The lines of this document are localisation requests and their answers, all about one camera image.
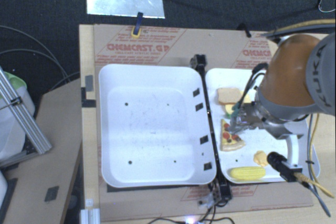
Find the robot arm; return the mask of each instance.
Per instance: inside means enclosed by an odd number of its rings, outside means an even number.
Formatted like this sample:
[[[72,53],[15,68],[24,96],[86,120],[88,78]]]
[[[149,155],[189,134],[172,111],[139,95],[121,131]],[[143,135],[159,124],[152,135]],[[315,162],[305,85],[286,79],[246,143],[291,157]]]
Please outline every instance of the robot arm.
[[[323,40],[297,34],[278,45],[255,101],[236,105],[231,132],[258,127],[280,139],[289,132],[284,124],[303,115],[335,116],[335,33]]]

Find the white tray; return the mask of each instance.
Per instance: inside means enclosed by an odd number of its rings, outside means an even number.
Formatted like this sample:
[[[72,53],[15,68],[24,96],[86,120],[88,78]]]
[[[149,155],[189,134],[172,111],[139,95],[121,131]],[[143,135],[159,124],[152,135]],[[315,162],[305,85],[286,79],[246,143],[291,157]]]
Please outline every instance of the white tray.
[[[251,75],[251,70],[245,69],[221,69],[215,68],[211,69],[206,74],[206,85],[208,90],[209,103],[211,107],[211,115],[213,120],[214,132],[216,137],[216,144],[218,148],[218,155],[220,160],[220,168],[224,176],[231,182],[237,184],[245,183],[270,183],[270,182],[282,182],[285,181],[280,177],[279,173],[274,170],[270,165],[265,168],[266,176],[260,180],[253,181],[240,181],[232,178],[230,176],[230,170],[236,167],[242,166],[258,166],[254,161],[253,157],[257,151],[264,151],[267,155],[272,152],[278,152],[279,154],[288,157],[288,147],[286,140],[277,140],[273,138],[265,130],[245,130],[241,135],[246,145],[236,151],[223,152],[220,150],[220,140],[221,140],[221,119],[225,119],[229,123],[230,119],[226,118],[224,107],[218,103],[217,89],[222,87],[228,88],[238,88],[241,91],[244,90],[245,85]],[[259,85],[262,81],[262,76],[259,76],[256,81],[256,85]],[[254,100],[255,90],[249,90],[248,95],[251,100]],[[286,128],[293,133],[303,133],[304,136],[297,139],[296,136],[293,137],[293,143],[297,143],[297,147],[293,154],[294,158],[298,159],[298,163],[303,167],[303,173],[308,175],[307,164],[305,160],[307,159],[307,124],[306,121],[289,123]],[[319,173],[319,164],[313,151],[313,160],[315,162],[315,168],[317,174]]]
[[[109,185],[198,185],[214,179],[202,80],[195,70],[107,65],[99,87],[102,175]]]

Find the yellow cable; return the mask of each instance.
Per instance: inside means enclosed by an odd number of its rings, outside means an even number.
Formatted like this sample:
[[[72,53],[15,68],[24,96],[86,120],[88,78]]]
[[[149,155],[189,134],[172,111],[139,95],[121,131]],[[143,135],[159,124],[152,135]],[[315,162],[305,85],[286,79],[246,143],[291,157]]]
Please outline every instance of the yellow cable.
[[[327,25],[327,24],[335,24],[335,19],[319,19],[319,20],[310,20],[307,22],[302,22],[302,23],[298,23],[298,24],[294,24],[294,25],[289,25],[283,28],[279,28],[276,29],[276,32],[281,32],[284,30],[290,30],[290,29],[295,29],[295,28],[299,28],[299,27],[304,27],[304,26],[311,26],[311,25]]]
[[[312,152],[313,152],[313,139],[314,139],[315,132],[316,132],[316,129],[317,129],[317,125],[318,125],[318,122],[319,122],[319,118],[320,118],[320,114],[317,114],[316,121],[315,121],[315,126],[314,126],[314,129],[313,129],[313,132],[311,133],[310,144],[309,144],[309,156],[310,157],[312,156]],[[317,177],[316,177],[316,174],[315,174],[315,171],[314,171],[313,164],[309,163],[309,165],[310,165],[310,169],[311,169],[311,174],[312,174],[315,182],[317,182],[319,184],[319,181],[317,180]]]
[[[311,138],[310,138],[310,144],[309,144],[309,156],[312,156],[312,152],[313,152],[313,139],[314,139],[314,136],[315,136],[315,133],[316,133],[316,129],[317,129],[317,125],[318,125],[318,120],[320,118],[320,114],[317,114],[317,117],[316,117],[316,121],[315,121],[315,126],[314,126],[314,129],[311,133]],[[314,168],[313,168],[313,164],[312,163],[309,163],[310,165],[310,169],[311,169],[311,175],[313,176],[314,178],[314,181],[313,182],[316,182],[317,184],[320,185],[319,181],[317,180],[317,177],[316,177],[316,174],[315,174],[315,171],[314,171]],[[327,196],[331,197],[331,198],[334,198],[334,195],[328,191],[327,189],[325,188],[320,188],[320,190]]]
[[[310,178],[308,178],[304,174],[296,172],[296,173],[294,173],[294,176],[301,182],[307,182],[307,183],[310,183],[310,184],[313,184],[313,185],[317,186],[321,191],[323,191],[330,198],[335,198],[335,196],[330,191],[328,191],[326,188],[321,186],[319,183],[311,180]]]

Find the wooden table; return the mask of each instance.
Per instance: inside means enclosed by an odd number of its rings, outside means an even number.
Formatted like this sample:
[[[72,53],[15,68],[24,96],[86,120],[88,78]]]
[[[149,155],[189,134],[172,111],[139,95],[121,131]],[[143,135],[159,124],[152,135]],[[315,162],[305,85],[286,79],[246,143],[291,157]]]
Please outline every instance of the wooden table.
[[[96,75],[95,72],[95,53],[94,53],[95,37],[92,25],[80,26],[80,58],[81,58],[81,87],[85,88],[90,77]],[[276,46],[270,45],[270,51],[274,53]],[[96,99],[96,89],[93,87],[85,93],[88,100]],[[82,131],[83,131],[83,162],[84,162],[84,178],[85,178],[85,208],[90,210],[100,207],[99,197],[99,177],[98,177],[98,150],[97,150],[97,119],[96,109],[90,106],[82,108]],[[327,189],[336,193],[336,175],[335,175],[335,117],[321,115],[318,125],[316,140],[314,142],[321,173],[319,176],[320,183]],[[313,197],[313,207],[288,208],[278,210],[260,210],[249,212],[230,212],[225,214],[216,214],[216,218],[228,216],[238,223],[334,223],[336,220],[336,201],[321,193],[323,200],[329,207],[332,214],[328,218],[321,209],[317,199]],[[151,219],[113,221],[103,223],[148,223]],[[186,220],[185,216],[171,218],[175,220]],[[155,223],[166,223],[165,221],[157,221]]]
[[[4,223],[64,222],[81,159],[80,102],[79,80],[43,96],[36,122],[53,147],[5,172],[18,180]],[[45,202],[48,190],[56,197]]]

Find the green container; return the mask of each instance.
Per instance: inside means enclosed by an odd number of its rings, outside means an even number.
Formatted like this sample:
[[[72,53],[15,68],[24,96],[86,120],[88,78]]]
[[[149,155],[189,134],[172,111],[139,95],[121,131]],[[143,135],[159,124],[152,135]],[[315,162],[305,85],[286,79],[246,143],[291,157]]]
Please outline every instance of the green container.
[[[27,89],[27,84],[21,78],[18,78],[17,76],[10,74],[8,72],[5,72],[5,75],[7,79],[10,81],[10,83],[13,85],[15,90],[21,88],[22,86],[24,86]]]

